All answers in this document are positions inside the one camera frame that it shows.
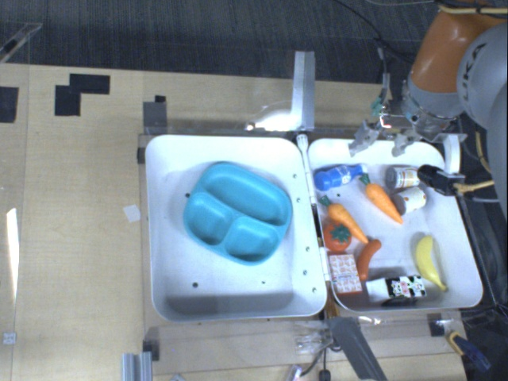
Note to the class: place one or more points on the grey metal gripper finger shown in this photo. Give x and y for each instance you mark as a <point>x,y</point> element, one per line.
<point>363,137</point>
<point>401,143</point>

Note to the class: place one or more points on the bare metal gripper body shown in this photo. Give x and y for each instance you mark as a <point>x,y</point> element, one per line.
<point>416,123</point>

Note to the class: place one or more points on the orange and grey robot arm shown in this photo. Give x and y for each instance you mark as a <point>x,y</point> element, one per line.
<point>444,54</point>

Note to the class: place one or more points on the silver can with label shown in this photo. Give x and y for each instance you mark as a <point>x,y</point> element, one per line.
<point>402,178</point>

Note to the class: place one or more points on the blue and white bottle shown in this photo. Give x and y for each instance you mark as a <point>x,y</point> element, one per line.
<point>333,177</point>

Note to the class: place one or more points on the white can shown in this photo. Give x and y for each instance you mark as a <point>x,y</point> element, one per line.
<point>412,200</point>

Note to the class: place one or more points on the orange carrot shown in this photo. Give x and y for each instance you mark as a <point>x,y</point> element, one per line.
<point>343,214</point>
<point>383,201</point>

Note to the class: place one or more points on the white plastic tray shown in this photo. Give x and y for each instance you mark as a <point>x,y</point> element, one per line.
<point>436,228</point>
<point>238,292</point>

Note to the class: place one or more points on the red tomato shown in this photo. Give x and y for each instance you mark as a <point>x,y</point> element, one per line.
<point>337,238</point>

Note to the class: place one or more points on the brown sausage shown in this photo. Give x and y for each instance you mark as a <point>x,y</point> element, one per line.
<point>367,258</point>

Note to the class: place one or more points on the yellow banana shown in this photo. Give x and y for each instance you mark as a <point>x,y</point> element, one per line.
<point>426,262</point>

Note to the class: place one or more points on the orange and white carton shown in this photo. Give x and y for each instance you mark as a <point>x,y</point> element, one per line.
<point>345,274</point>

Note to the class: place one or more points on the blue divided plate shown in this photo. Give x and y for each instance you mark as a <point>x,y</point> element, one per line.
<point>238,208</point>

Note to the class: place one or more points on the cow print carton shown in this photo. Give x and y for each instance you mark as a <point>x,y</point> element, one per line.
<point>401,288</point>

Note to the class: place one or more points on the black cylinder on white bracket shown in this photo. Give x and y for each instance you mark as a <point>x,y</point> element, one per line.
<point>436,179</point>

